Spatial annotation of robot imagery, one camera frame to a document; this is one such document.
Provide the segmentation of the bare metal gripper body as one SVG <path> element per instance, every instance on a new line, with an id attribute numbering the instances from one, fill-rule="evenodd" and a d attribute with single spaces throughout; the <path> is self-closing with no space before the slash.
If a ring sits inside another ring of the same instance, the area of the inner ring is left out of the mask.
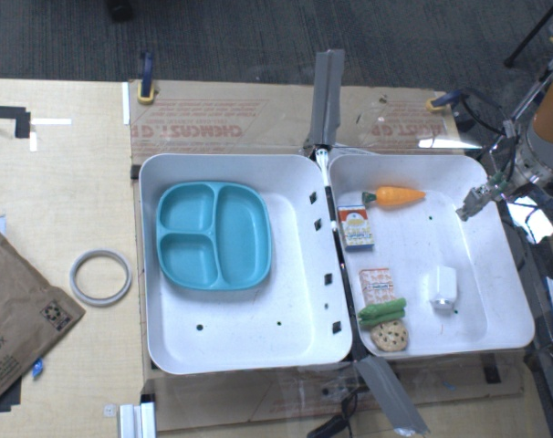
<path id="1" fill-rule="evenodd" d="M 531 193 L 543 200 L 553 199 L 553 170 L 535 157 L 517 151 L 487 182 L 470 190 L 470 204 L 511 203 Z"/>

